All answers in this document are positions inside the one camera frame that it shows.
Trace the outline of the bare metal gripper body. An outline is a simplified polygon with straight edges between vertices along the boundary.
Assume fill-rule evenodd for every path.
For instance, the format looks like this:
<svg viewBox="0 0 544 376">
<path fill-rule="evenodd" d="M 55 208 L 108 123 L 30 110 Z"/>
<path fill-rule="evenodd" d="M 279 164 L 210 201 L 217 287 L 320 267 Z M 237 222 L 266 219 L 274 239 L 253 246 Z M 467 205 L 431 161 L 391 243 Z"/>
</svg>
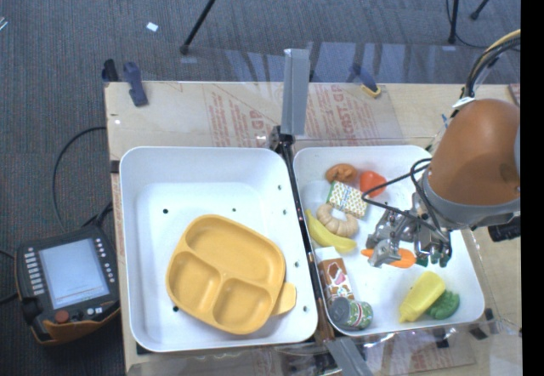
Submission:
<svg viewBox="0 0 544 376">
<path fill-rule="evenodd" d="M 399 210 L 385 207 L 382 218 L 378 221 L 374 232 L 380 232 L 386 240 L 391 239 L 399 244 L 412 244 L 416 258 L 450 258 L 451 234 L 439 222 L 434 209 L 421 197 L 415 194 L 410 210 Z"/>
</svg>

